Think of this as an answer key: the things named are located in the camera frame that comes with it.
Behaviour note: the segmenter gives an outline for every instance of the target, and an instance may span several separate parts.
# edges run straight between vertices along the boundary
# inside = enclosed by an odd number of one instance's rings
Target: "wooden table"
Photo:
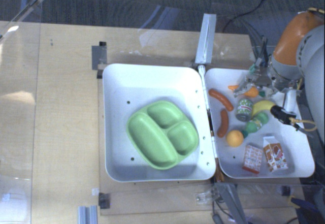
[[[30,112],[31,119],[35,116],[35,127],[33,120],[21,127],[35,130],[33,224],[77,223],[78,206],[98,204],[100,111],[97,71],[91,69],[91,46],[106,41],[112,61],[119,61],[120,55],[125,58],[125,52],[131,51],[187,59],[195,55],[198,39],[198,32],[41,24],[36,110],[35,114]],[[215,61],[220,66],[234,67],[239,62],[241,68],[247,68],[251,64],[249,59],[253,59],[246,35],[216,34],[214,49]],[[3,113],[0,116],[1,120],[6,117]],[[276,216],[271,214],[273,211],[251,209],[246,213],[264,220],[272,216],[270,223],[286,222],[295,216],[292,208],[278,208]],[[212,223],[211,216],[211,211],[99,214],[99,223],[204,224]],[[220,216],[226,221],[223,213]]]

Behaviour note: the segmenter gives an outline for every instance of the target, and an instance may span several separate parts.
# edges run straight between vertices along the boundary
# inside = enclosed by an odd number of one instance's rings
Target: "black clamp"
[[[287,112],[284,108],[275,105],[271,108],[271,114],[275,118],[277,118],[282,124],[292,125],[297,130],[300,129],[300,127],[296,123],[293,124],[290,120],[291,118],[296,118],[296,115]]]

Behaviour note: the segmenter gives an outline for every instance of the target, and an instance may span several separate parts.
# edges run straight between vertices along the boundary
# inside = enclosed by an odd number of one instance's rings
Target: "green plastic plate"
[[[196,128],[168,101],[157,101],[134,113],[126,130],[139,154],[159,170],[174,167],[199,144]]]

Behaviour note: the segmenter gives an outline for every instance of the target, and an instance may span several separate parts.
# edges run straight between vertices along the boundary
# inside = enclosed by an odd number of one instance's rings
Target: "toy hot dog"
[[[215,89],[209,90],[209,95],[217,100],[219,100],[228,111],[233,111],[234,106],[230,101],[221,93],[217,92]]]
[[[221,125],[217,131],[218,137],[223,137],[228,131],[229,118],[226,109],[223,109],[220,113],[221,116]]]

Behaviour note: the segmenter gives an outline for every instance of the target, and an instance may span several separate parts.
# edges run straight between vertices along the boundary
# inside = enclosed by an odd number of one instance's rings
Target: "green can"
[[[248,122],[252,116],[253,102],[249,99],[241,99],[238,102],[236,118],[242,122]]]

